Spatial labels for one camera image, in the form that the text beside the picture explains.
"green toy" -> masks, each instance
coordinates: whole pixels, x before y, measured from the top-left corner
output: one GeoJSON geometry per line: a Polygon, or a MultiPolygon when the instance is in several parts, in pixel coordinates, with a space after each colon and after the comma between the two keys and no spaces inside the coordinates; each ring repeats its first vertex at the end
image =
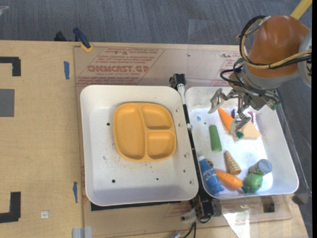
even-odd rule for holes
{"type": "Polygon", "coordinates": [[[254,173],[250,173],[248,174],[248,176],[245,178],[244,180],[244,186],[247,187],[246,190],[244,190],[245,193],[247,192],[257,192],[257,190],[259,188],[261,188],[262,186],[262,182],[263,182],[263,177],[258,175],[258,174],[254,174],[254,173]]]}
{"type": "Polygon", "coordinates": [[[213,151],[222,151],[221,142],[216,125],[209,126],[211,149],[213,151]]]}

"green can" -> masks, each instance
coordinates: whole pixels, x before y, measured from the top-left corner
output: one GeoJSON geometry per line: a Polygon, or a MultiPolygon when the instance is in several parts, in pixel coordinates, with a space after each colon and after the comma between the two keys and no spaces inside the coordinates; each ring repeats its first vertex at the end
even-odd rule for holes
{"type": "Polygon", "coordinates": [[[272,171],[272,164],[267,159],[260,159],[256,164],[249,167],[249,174],[265,176],[272,171]]]}

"gray carpet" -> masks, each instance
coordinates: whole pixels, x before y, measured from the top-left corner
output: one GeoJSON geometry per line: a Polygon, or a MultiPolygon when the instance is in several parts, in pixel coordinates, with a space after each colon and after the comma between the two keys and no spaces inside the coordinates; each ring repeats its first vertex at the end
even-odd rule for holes
{"type": "MultiPolygon", "coordinates": [[[[74,41],[72,29],[78,27],[92,42],[237,45],[235,37],[249,19],[289,15],[300,1],[0,0],[9,6],[0,18],[0,39],[53,41],[61,31],[74,41]]],[[[300,21],[312,28],[312,17],[311,6],[300,21]]],[[[303,165],[297,166],[299,204],[312,237],[312,196],[306,197],[312,191],[312,90],[294,80],[278,92],[283,101],[279,115],[284,112],[285,133],[293,139],[290,148],[303,165]]]]}

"orange carrot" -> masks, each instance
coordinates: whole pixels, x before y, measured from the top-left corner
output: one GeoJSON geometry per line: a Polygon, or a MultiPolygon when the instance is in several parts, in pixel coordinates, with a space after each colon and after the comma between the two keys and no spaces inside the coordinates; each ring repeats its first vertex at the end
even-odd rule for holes
{"type": "Polygon", "coordinates": [[[226,126],[227,130],[230,131],[230,125],[231,125],[231,122],[232,122],[233,118],[231,117],[231,115],[229,115],[221,107],[218,108],[218,112],[219,112],[219,115],[220,115],[224,125],[226,126]]]}
{"type": "Polygon", "coordinates": [[[243,182],[240,178],[220,170],[215,170],[215,172],[219,180],[225,183],[226,185],[235,189],[241,188],[243,186],[243,182]]]}

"black tape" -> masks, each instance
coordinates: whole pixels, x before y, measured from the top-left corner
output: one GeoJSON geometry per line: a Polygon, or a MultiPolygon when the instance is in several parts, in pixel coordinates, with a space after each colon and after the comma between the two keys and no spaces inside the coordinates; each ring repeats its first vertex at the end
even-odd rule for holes
{"type": "Polygon", "coordinates": [[[0,63],[11,63],[12,77],[21,76],[21,60],[19,57],[0,57],[0,63]]]}
{"type": "Polygon", "coordinates": [[[21,217],[21,192],[11,192],[9,212],[0,213],[0,223],[19,221],[21,217]]]}

